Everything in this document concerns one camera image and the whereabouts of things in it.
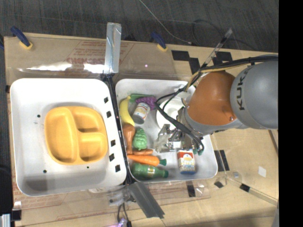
toy bottle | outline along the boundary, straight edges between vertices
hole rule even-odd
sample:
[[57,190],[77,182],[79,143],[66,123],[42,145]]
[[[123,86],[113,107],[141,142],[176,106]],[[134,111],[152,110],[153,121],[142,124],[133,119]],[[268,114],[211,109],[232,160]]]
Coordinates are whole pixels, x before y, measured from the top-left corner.
[[155,166],[142,165],[140,163],[133,163],[131,172],[134,177],[141,180],[161,177],[167,178],[169,176],[169,172],[166,170],[160,170]]

